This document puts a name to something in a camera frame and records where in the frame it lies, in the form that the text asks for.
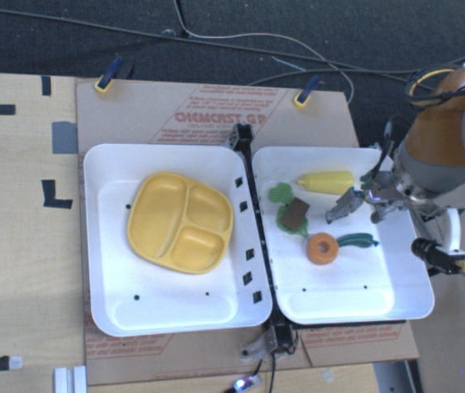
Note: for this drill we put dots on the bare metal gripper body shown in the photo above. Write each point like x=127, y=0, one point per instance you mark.
x=396, y=197

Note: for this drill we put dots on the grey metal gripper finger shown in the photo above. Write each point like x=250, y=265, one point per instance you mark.
x=345, y=208
x=380, y=215

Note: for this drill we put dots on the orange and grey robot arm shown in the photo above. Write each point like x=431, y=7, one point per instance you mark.
x=437, y=137

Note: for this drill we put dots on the yellow bottle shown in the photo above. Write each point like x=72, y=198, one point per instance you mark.
x=330, y=182

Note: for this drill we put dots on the dark green pepper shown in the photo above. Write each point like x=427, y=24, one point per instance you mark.
x=355, y=240

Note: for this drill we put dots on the brown cube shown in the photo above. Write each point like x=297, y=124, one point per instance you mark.
x=296, y=213

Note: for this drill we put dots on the orange doughnut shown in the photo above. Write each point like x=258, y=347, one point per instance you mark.
x=312, y=250

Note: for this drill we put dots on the green broccoli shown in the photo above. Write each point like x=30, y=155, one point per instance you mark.
x=278, y=192

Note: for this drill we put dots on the white plastic tray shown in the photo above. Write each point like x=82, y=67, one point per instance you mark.
x=339, y=289
x=167, y=301

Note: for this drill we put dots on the thin black rod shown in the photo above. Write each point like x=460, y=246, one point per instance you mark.
x=262, y=227

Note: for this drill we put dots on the yellow divided plate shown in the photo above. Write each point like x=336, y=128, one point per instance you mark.
x=163, y=215

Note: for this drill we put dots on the brown cardboard board red print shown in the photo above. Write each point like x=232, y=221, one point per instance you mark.
x=142, y=113

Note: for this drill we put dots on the black cylinder on white bracket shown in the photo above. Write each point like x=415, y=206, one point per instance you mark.
x=435, y=254

